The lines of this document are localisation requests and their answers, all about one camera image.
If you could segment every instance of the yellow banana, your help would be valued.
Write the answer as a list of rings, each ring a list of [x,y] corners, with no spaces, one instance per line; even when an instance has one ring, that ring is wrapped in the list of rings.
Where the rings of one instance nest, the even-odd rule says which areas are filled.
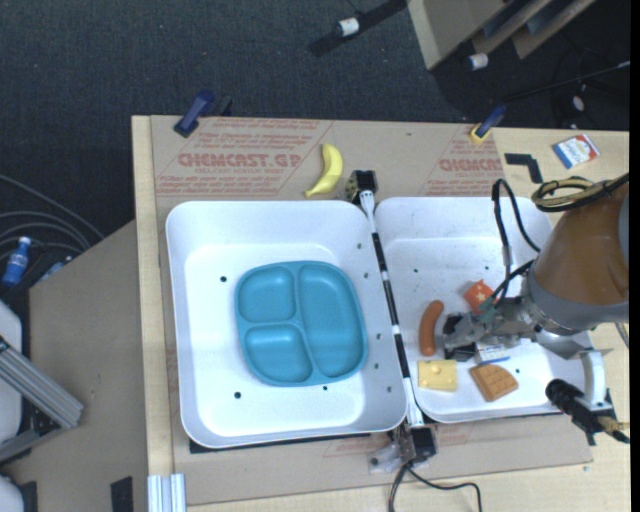
[[[331,192],[342,177],[342,155],[337,147],[333,144],[323,144],[322,158],[324,159],[324,171],[318,182],[304,193],[305,197]]]

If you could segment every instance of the water bottle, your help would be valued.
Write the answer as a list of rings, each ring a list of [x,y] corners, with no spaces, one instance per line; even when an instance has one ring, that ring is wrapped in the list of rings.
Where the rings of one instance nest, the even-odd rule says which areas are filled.
[[[31,239],[27,236],[20,237],[18,248],[9,256],[7,269],[2,276],[2,284],[7,288],[17,285],[22,279],[29,264],[29,246]]]

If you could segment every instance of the yellow cheese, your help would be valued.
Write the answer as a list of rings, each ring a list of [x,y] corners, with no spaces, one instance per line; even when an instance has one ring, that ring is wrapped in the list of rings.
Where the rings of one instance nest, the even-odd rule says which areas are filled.
[[[455,359],[418,361],[418,386],[455,391],[458,389],[457,361]]]

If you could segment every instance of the blue plate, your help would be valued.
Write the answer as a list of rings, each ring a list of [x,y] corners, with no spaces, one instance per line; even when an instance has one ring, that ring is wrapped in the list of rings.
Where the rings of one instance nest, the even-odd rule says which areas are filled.
[[[244,358],[275,386],[346,379],[367,357],[367,336],[353,284],[334,265],[294,261],[242,276],[235,316]]]

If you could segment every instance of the black floor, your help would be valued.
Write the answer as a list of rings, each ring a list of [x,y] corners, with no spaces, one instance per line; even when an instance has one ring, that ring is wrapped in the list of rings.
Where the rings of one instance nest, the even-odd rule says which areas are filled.
[[[629,130],[630,72],[578,82],[630,59],[630,0],[599,0],[520,60],[510,42],[470,72],[464,43],[431,72],[403,0],[203,3],[150,0],[6,2],[0,9],[0,177],[73,210],[108,235],[133,219],[130,119],[183,114],[209,88],[232,97],[232,114],[422,122],[479,122],[505,97],[504,126]],[[354,10],[377,23],[333,44]],[[397,12],[385,12],[391,9]],[[584,115],[560,115],[579,92]],[[73,245],[46,212],[84,225],[0,180],[0,257],[22,234]]]

